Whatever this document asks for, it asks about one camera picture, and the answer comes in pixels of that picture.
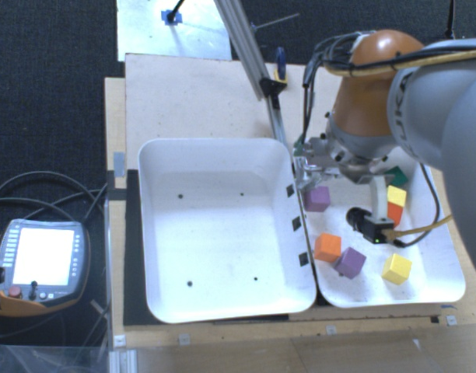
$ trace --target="dark floor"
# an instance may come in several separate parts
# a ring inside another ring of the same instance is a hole
[[[301,16],[257,32],[264,57],[281,45],[305,64],[313,45],[354,30],[394,28],[429,43],[443,38],[450,0],[243,0],[256,25]],[[476,37],[476,0],[458,0],[457,37]],[[89,188],[106,180],[103,79],[117,62],[116,0],[0,0],[0,184],[31,170],[67,174]],[[55,191],[43,188],[42,198]],[[0,211],[0,230],[14,215]],[[42,327],[0,343],[78,345],[105,305],[103,223],[89,222],[94,266],[82,302]],[[0,319],[0,334],[40,319]],[[89,339],[101,337],[99,328]]]

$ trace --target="white bin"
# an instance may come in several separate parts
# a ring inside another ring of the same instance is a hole
[[[157,319],[283,314],[313,304],[316,283],[282,144],[156,139],[138,160],[146,297]]]

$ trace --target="blue tool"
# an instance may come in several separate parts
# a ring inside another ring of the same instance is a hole
[[[283,47],[276,49],[275,80],[282,83],[288,82],[286,77],[286,53]]]

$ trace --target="yellow cube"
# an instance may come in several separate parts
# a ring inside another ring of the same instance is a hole
[[[412,261],[394,253],[385,261],[381,277],[395,284],[403,284],[409,278],[411,265]]]
[[[408,193],[405,190],[389,185],[387,188],[387,201],[396,204],[397,206],[404,207],[407,194]]]

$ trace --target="black mat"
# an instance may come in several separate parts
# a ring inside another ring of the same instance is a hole
[[[224,319],[219,323],[242,321],[284,321],[289,316],[266,315],[250,318]],[[145,263],[139,178],[137,170],[128,170],[126,200],[126,246],[124,258],[124,325],[163,325],[150,312],[145,293]]]

